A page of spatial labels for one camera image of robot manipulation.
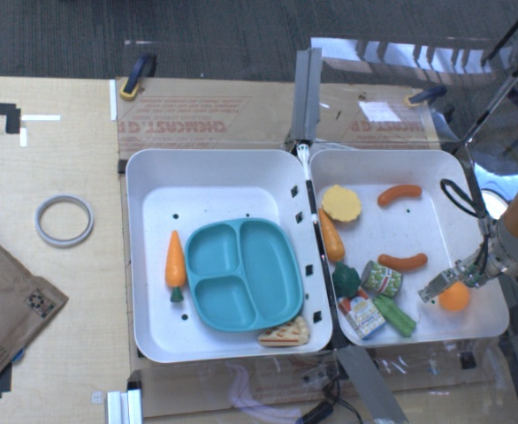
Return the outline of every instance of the tape roll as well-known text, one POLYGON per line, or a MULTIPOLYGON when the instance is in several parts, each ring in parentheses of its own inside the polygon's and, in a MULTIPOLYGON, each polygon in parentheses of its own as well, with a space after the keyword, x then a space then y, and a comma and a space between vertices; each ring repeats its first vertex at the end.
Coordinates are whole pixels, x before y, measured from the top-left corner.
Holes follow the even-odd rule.
POLYGON ((79 198, 78 196, 72 195, 72 194, 58 194, 55 195, 48 200, 44 201, 39 208, 35 211, 35 228, 37 232, 39 233, 39 236, 41 239, 43 239, 45 242, 47 242, 49 245, 53 245, 57 248, 68 248, 70 246, 75 246, 82 242, 84 239, 86 239, 90 232, 92 232, 92 228, 94 226, 94 213, 92 212, 92 208, 88 205, 87 202, 79 198), (45 232, 45 230, 41 226, 41 219, 43 216, 43 213, 47 208, 52 206, 53 204, 57 204, 58 202, 70 202, 72 204, 78 205, 80 208, 82 208, 87 216, 88 216, 88 223, 86 226, 86 229, 81 232, 77 237, 75 238, 67 238, 67 239, 60 239, 60 238, 54 238, 51 237, 49 234, 45 232))

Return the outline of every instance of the black clamp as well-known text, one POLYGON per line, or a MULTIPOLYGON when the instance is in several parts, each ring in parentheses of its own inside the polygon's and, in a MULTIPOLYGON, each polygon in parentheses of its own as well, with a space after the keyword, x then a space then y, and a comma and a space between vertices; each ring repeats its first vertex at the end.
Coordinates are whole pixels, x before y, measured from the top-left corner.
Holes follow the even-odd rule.
POLYGON ((438 85, 437 87, 424 89, 415 95, 405 96, 404 103, 409 108, 418 107, 425 102, 428 102, 428 104, 431 105, 437 97, 443 96, 446 93, 447 87, 445 85, 438 85))

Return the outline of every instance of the metal bracket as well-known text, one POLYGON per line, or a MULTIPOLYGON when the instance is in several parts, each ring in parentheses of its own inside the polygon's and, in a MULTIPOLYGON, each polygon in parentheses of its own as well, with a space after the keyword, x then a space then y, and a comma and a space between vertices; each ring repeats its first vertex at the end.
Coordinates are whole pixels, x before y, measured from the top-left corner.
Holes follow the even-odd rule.
POLYGON ((294 74, 293 124, 287 140, 306 141, 316 139, 316 125, 320 120, 320 75, 322 73, 322 49, 299 51, 294 74))
POLYGON ((338 350, 336 355, 375 422, 408 423, 407 416, 363 347, 350 345, 338 350))
POLYGON ((142 424, 141 390, 109 391, 106 395, 106 424, 142 424))

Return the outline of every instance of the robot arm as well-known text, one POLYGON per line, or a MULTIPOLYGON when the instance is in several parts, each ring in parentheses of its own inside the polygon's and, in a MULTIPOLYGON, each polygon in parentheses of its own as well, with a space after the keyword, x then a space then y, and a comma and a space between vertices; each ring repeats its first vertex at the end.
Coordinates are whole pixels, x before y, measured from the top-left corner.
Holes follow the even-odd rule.
POLYGON ((518 194, 501 218, 480 219, 483 244, 468 258, 440 272, 418 292, 424 303, 456 281, 468 287, 481 287, 496 276, 505 274, 518 283, 518 194))

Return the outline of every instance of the brown paper bag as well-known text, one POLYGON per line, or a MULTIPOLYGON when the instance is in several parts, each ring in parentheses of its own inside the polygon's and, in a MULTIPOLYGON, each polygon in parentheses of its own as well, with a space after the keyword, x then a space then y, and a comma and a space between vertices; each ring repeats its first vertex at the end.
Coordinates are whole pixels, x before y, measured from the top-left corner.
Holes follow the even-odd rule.
POLYGON ((67 300, 0 246, 0 372, 67 300))

